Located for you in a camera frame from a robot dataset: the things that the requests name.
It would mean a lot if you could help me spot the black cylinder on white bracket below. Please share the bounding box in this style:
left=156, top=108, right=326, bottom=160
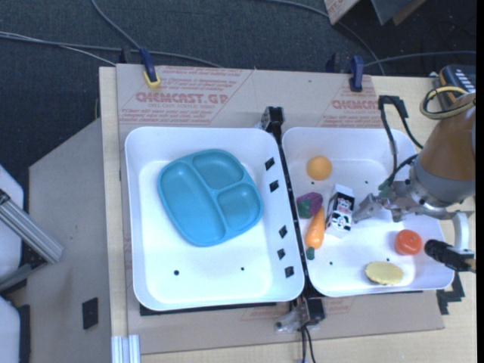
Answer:
left=423, top=209, right=476, bottom=274

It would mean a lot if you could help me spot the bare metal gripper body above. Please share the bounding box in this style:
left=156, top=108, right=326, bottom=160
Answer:
left=380, top=178, right=456, bottom=221

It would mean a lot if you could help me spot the blue divided plate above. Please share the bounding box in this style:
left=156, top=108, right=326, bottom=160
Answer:
left=157, top=148, right=265, bottom=248

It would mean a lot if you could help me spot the black and white milk carton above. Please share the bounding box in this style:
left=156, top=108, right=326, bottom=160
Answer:
left=324, top=183, right=356, bottom=239

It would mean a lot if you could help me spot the black block with thin wires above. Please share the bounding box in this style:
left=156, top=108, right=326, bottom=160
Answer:
left=259, top=105, right=285, bottom=132
left=275, top=296, right=327, bottom=334

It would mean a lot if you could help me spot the yellow-orange ball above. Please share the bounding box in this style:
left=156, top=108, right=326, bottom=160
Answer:
left=306, top=155, right=334, bottom=182

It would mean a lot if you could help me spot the thin black and white rod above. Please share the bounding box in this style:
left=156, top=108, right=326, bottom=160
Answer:
left=272, top=126, right=312, bottom=299

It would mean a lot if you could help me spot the orange tomato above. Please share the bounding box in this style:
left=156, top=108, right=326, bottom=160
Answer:
left=394, top=228, right=424, bottom=256

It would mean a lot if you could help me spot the orange carrot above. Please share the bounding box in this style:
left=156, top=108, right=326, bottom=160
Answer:
left=304, top=206, right=327, bottom=261

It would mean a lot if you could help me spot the purple and green eggplant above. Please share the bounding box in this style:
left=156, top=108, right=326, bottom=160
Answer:
left=296, top=191, right=324, bottom=219

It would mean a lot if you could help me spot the brown cardboard board red print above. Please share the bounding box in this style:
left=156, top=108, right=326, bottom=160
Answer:
left=115, top=63, right=445, bottom=355

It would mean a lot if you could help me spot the yellow biscuit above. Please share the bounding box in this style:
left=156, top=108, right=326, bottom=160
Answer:
left=364, top=260, right=405, bottom=287

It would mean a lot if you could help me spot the white plastic tray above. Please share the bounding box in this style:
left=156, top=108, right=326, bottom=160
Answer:
left=123, top=126, right=306, bottom=312
left=281, top=126, right=456, bottom=299

